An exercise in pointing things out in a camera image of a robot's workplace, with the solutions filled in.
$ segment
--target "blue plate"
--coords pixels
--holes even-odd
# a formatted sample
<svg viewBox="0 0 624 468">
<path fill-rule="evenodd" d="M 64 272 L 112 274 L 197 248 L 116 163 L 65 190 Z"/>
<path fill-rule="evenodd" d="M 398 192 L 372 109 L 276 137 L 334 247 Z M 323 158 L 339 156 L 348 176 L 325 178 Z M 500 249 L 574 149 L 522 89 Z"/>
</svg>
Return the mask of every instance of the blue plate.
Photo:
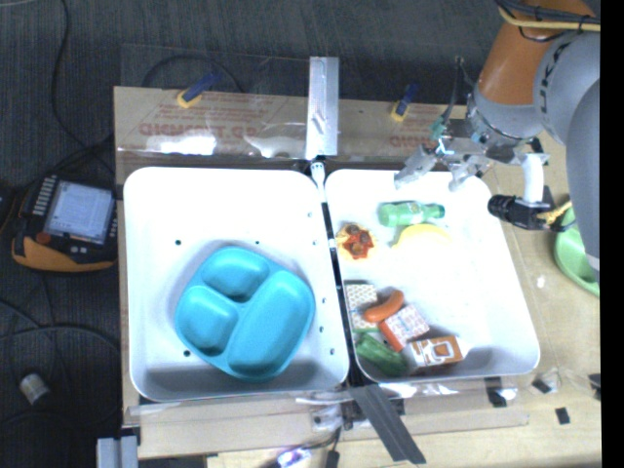
<svg viewBox="0 0 624 468">
<path fill-rule="evenodd" d="M 301 278 L 261 254 L 225 247 L 186 285 L 175 310 L 175 331 L 206 362 L 261 382 L 291 362 L 314 310 L 314 294 Z"/>
</svg>

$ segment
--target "transparent plastic sheet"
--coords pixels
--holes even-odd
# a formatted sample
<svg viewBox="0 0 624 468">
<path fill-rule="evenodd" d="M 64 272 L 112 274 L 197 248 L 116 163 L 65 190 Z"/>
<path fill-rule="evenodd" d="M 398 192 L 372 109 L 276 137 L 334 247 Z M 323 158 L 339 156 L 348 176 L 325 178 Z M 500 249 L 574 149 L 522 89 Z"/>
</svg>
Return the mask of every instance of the transparent plastic sheet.
<svg viewBox="0 0 624 468">
<path fill-rule="evenodd" d="M 195 61 L 181 59 L 177 67 L 186 68 L 183 73 L 173 70 L 165 72 L 168 67 L 163 66 L 158 73 L 158 75 L 162 75 L 161 77 L 157 77 L 158 75 L 155 73 L 149 73 L 149 82 L 145 82 L 144 77 L 157 64 L 173 65 L 177 59 L 172 57 L 180 56 L 183 58 L 184 55 L 192 57 L 194 54 L 196 53 L 192 51 L 127 46 L 124 50 L 124 64 L 128 67 L 124 67 L 122 75 L 124 86 L 143 87 L 155 95 L 158 93 L 158 95 L 166 96 L 167 102 L 174 106 L 169 111 L 175 113 L 173 115 L 173 119 L 175 119 L 181 112 L 181 109 L 174 105 L 176 95 L 181 89 L 188 87 L 202 74 L 205 74 L 206 69 L 200 66 L 203 59 Z M 276 118 L 276 113 L 279 113 L 280 109 L 271 111 L 273 106 L 267 109 L 273 113 L 272 117 L 255 118 L 255 121 L 246 124 L 242 130 L 230 131 L 239 145 L 228 146 L 224 144 L 218 147 L 216 141 L 218 133 L 210 129 L 213 124 L 212 120 L 217 118 L 211 119 L 211 116 L 207 115 L 208 111 L 204 111 L 200 115 L 200 122 L 196 124 L 197 127 L 193 125 L 195 128 L 188 131 L 185 128 L 182 129 L 181 133 L 190 137 L 188 142 L 190 148 L 180 151 L 180 146 L 176 145 L 173 147 L 175 153 L 185 152 L 188 154 L 189 164 L 208 162 L 207 159 L 197 160 L 190 155 L 210 155 L 212 156 L 210 161 L 214 161 L 215 157 L 218 161 L 219 156 L 240 156 L 243 158 L 240 160 L 241 165 L 247 165 L 258 160 L 261 162 L 264 159 L 271 161 L 280 159 L 299 160 L 303 154 L 305 139 L 308 60 L 213 53 L 208 54 L 208 56 L 210 60 L 218 59 L 220 66 L 227 64 L 229 85 L 226 86 L 226 82 L 222 85 L 222 91 L 205 93 L 202 101 L 208 102 L 210 100 L 212 104 L 215 104 L 227 102 L 233 98 L 238 99 L 239 96 L 242 96 L 246 98 L 243 102 L 246 109 L 250 112 L 260 112 L 263 109 L 261 106 L 266 102 L 266 96 L 276 98 L 284 96 L 287 98 L 286 100 L 279 100 L 287 103 L 281 105 L 288 105 L 286 111 L 289 112 L 289 115 Z M 142 72 L 138 72 L 141 71 L 140 68 L 137 68 L 138 63 L 144 64 Z M 345 69 L 351 71 L 348 64 Z M 397 123 L 391 119 L 389 116 L 391 108 L 392 102 L 367 102 L 366 107 L 363 107 L 356 100 L 341 99 L 339 154 L 332 158 L 331 163 L 337 166 L 353 163 L 371 163 L 372 165 L 401 163 L 426 139 L 429 133 L 429 125 L 443 112 L 445 106 L 417 106 L 403 123 Z M 158 111 L 154 111 L 153 106 L 151 106 L 150 113 L 156 112 Z M 207 134 L 213 134 L 209 136 L 209 138 L 213 137 L 211 143 L 203 146 L 200 150 L 192 147 L 192 143 L 202 140 Z M 160 148 L 156 145 L 155 150 L 154 147 L 147 150 L 141 147 L 132 148 L 129 144 L 124 145 L 124 139 L 120 138 L 119 135 L 118 131 L 118 150 L 133 153 L 133 156 L 138 155 L 137 161 L 140 166 L 145 165 L 145 159 L 141 158 L 146 157 L 147 160 L 155 158 L 158 161 L 158 158 L 163 156 L 161 152 L 162 142 L 165 142 L 165 149 L 170 150 L 167 149 L 167 142 L 171 142 L 170 140 L 162 139 L 159 142 L 161 143 Z M 165 134 L 165 136 L 178 137 L 178 135 L 172 136 L 172 134 Z M 130 169 L 130 167 L 122 168 L 122 178 L 123 171 L 129 172 Z M 509 193 L 507 182 L 501 183 L 505 179 L 496 174 L 496 169 L 491 176 L 490 173 L 487 174 L 490 188 L 496 191 L 505 188 L 505 192 Z M 505 168 L 502 172 L 513 171 L 514 169 Z M 517 176 L 516 180 L 522 185 L 520 175 Z M 508 241 L 514 243 L 515 246 L 524 240 L 523 238 L 519 239 L 519 235 L 522 236 L 523 231 L 519 232 L 516 229 L 505 227 L 505 233 Z M 402 401 L 403 420 L 412 434 L 527 424 L 528 416 L 523 407 L 524 400 L 534 400 L 535 396 L 544 393 L 543 390 L 536 389 L 536 381 L 541 380 L 548 383 L 549 393 L 553 393 L 559 389 L 562 383 L 559 366 L 570 364 L 571 368 L 577 370 L 584 367 L 588 371 L 594 371 L 584 364 L 561 362 L 557 348 L 552 345 L 550 335 L 546 330 L 549 324 L 548 317 L 544 315 L 540 306 L 544 300 L 540 298 L 539 293 L 535 295 L 534 287 L 536 284 L 539 285 L 540 280 L 531 277 L 532 270 L 525 269 L 521 259 L 515 258 L 515 260 L 518 275 L 526 294 L 526 303 L 542 343 L 541 360 L 538 367 L 530 374 L 498 378 L 498 381 L 494 380 L 493 383 L 482 379 L 469 379 L 460 382 L 434 381 L 415 385 L 409 383 L 381 384 L 391 399 Z M 132 384 L 128 381 L 126 389 L 129 387 L 132 387 Z M 305 395 L 259 394 L 249 397 L 224 397 L 160 404 L 152 404 L 141 397 L 133 396 L 132 391 L 125 393 L 125 397 L 131 397 L 125 404 L 125 424 L 140 425 L 146 428 L 162 426 L 165 430 L 180 424 L 188 425 L 191 430 L 197 429 L 197 431 L 206 433 L 204 439 L 208 439 L 212 435 L 212 442 L 207 445 L 207 441 L 204 441 L 208 450 L 260 449 L 269 447 L 271 444 L 281 446 L 321 439 L 324 435 L 327 436 L 327 431 L 334 429 L 336 425 L 344 426 L 344 418 L 337 417 L 335 414 L 336 407 L 340 406 L 340 411 L 343 411 L 342 408 L 345 405 L 348 408 L 348 405 L 353 406 L 354 404 L 348 395 L 340 390 Z M 496 397 L 502 399 L 504 407 L 500 406 L 500 402 L 498 405 L 495 404 L 498 401 Z M 258 418 L 267 415 L 275 418 L 278 425 L 282 424 L 278 417 L 284 420 L 284 424 L 290 425 L 288 435 L 285 436 L 286 430 L 280 429 L 278 426 L 275 429 L 275 438 L 271 440 L 271 433 L 266 431 L 261 422 L 259 422 L 260 426 L 257 427 L 260 431 L 255 431 L 254 425 L 258 423 Z M 250 435 L 247 438 L 224 438 L 219 432 L 230 423 L 233 425 L 244 424 L 244 428 L 249 429 Z M 364 419 L 350 425 L 348 433 L 343 439 L 360 440 L 374 437 L 376 437 L 374 430 Z M 149 448 L 145 447 L 144 449 L 145 455 L 149 456 Z"/>
</svg>

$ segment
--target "plastic bottle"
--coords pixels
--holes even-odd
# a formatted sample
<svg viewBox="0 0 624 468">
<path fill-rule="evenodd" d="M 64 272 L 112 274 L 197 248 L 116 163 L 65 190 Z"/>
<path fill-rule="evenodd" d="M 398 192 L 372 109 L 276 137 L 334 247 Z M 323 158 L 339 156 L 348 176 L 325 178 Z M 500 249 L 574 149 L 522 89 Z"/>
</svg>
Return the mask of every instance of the plastic bottle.
<svg viewBox="0 0 624 468">
<path fill-rule="evenodd" d="M 445 207 L 442 205 L 425 205 L 417 201 L 386 203 L 378 210 L 379 221 L 386 227 L 413 225 L 427 221 L 429 218 L 442 218 L 444 215 Z"/>
</svg>

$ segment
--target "toy hot dog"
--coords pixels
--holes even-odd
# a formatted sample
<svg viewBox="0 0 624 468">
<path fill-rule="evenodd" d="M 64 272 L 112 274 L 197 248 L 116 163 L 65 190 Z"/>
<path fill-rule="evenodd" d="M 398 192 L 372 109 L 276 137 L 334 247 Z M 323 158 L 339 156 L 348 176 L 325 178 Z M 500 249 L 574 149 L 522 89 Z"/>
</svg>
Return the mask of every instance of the toy hot dog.
<svg viewBox="0 0 624 468">
<path fill-rule="evenodd" d="M 401 290 L 394 290 L 386 301 L 367 309 L 363 317 L 369 323 L 379 323 L 396 314 L 403 306 L 404 299 L 405 297 Z"/>
</svg>

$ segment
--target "table surface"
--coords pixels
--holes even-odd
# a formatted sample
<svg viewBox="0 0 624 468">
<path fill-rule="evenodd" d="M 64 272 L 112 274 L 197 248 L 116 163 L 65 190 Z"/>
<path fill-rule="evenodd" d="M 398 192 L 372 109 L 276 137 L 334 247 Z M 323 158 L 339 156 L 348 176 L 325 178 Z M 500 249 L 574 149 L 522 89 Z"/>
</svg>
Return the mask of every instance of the table surface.
<svg viewBox="0 0 624 468">
<path fill-rule="evenodd" d="M 140 102 L 141 91 L 135 102 Z M 387 111 L 385 102 L 349 101 L 358 112 Z M 444 106 L 422 106 L 426 112 L 442 112 Z M 116 137 L 124 113 L 132 106 L 116 102 Z M 456 108 L 453 117 L 463 116 Z M 350 127 L 357 133 L 357 127 Z M 567 198 L 565 149 L 547 135 L 539 137 L 550 154 L 544 167 L 545 183 L 555 202 Z M 201 165 L 187 156 L 139 154 L 117 151 L 117 183 L 143 166 Z M 524 179 L 518 167 L 496 165 L 483 180 L 492 194 L 522 195 Z M 320 442 L 330 433 L 313 428 L 311 408 L 292 397 L 271 400 L 254 398 L 213 400 L 185 404 L 180 408 L 140 406 L 139 394 L 129 373 L 128 296 L 123 202 L 119 202 L 119 270 L 123 354 L 123 397 L 127 426 L 140 426 L 139 459 L 206 456 L 207 466 L 264 466 L 286 446 Z M 554 238 L 548 233 L 525 231 L 503 223 L 510 253 L 537 332 L 541 360 L 535 373 L 521 380 L 513 406 L 493 408 L 482 404 L 485 394 L 468 400 L 474 408 L 453 402 L 452 396 L 437 398 L 431 405 L 416 401 L 407 406 L 405 422 L 423 451 L 427 465 L 436 467 L 504 466 L 600 466 L 602 464 L 601 402 L 593 395 L 587 376 L 601 372 L 600 299 L 574 284 L 557 267 Z M 553 378 L 557 387 L 541 393 L 530 382 Z M 568 423 L 560 423 L 565 410 Z M 343 431 L 337 444 L 341 468 L 408 466 L 393 462 L 372 428 Z M 328 448 L 312 450 L 299 466 L 322 467 Z"/>
</svg>

